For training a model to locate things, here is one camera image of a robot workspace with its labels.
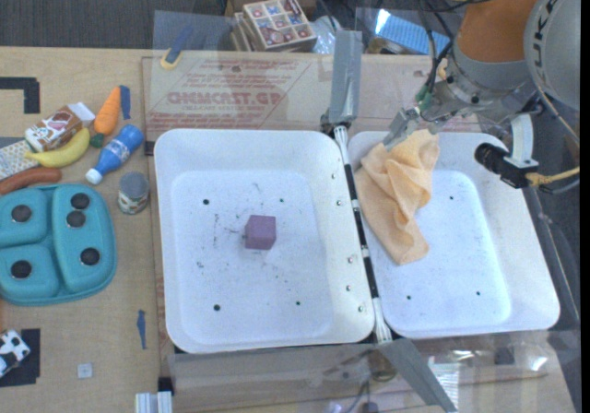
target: sausage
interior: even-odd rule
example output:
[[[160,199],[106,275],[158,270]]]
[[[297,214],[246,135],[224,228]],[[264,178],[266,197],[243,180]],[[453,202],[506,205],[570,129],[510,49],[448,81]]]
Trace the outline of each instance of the sausage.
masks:
[[[56,183],[62,179],[59,169],[35,167],[7,177],[0,182],[0,195],[8,194],[32,183]]]

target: purple cube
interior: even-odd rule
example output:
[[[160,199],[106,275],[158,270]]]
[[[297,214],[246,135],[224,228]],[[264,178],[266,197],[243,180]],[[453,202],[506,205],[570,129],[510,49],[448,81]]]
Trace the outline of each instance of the purple cube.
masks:
[[[246,248],[270,249],[277,240],[277,219],[251,215],[246,223]]]

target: toy banana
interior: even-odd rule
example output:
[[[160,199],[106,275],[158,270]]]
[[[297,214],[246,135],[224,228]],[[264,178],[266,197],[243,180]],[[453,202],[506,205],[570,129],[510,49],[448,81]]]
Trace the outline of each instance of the toy banana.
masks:
[[[72,139],[58,149],[45,152],[28,152],[27,158],[37,160],[43,167],[61,168],[80,159],[90,144],[90,131],[82,128]]]

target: wooden table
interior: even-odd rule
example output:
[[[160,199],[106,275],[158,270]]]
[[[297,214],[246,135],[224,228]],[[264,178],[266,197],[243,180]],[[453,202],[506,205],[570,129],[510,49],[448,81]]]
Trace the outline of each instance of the wooden table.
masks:
[[[151,55],[151,51],[138,50],[0,48],[0,77],[36,77],[41,83],[39,115],[23,113],[22,91],[0,90],[0,136],[20,137],[25,128],[67,103],[83,101],[96,112],[117,85],[131,89],[130,122],[144,127],[142,58]],[[421,67],[428,64],[425,58],[408,60],[417,61]],[[84,183],[84,174],[97,156],[98,150],[91,149],[79,162],[65,168],[63,182]],[[158,225],[152,221],[150,207],[128,216],[116,205],[121,175],[127,171],[149,175],[149,167],[149,158],[138,151],[96,187],[108,203],[117,236],[119,265],[105,290],[81,301],[39,308],[0,301],[2,329],[41,329],[41,376],[32,385],[1,388],[3,412],[123,413],[134,411],[137,393],[157,392],[158,379],[165,372],[160,361],[154,257],[159,256],[159,237],[153,230]],[[136,327],[140,310],[147,321],[146,348],[142,348]],[[555,353],[547,350],[548,346],[542,348],[547,354],[543,375],[496,383],[492,381],[508,377],[493,374],[483,379],[485,383],[462,384],[460,410],[574,411]],[[78,366],[88,363],[92,364],[92,376],[78,378]],[[398,390],[392,395],[407,399],[406,403],[395,401],[392,405],[411,407],[410,411],[440,410],[421,407],[408,391]],[[248,411],[322,411],[326,404],[318,403],[315,409],[285,405]]]

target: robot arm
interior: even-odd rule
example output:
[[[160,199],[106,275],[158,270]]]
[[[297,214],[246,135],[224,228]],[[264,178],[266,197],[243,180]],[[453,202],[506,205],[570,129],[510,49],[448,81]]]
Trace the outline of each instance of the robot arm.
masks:
[[[433,134],[456,115],[508,120],[515,134],[512,156],[486,147],[476,159],[508,184],[527,186],[525,175],[537,164],[531,158],[532,125],[525,102],[537,88],[580,108],[581,0],[458,1],[467,7],[441,71],[443,80],[423,87],[417,106],[397,114],[383,144],[391,149],[420,120]]]

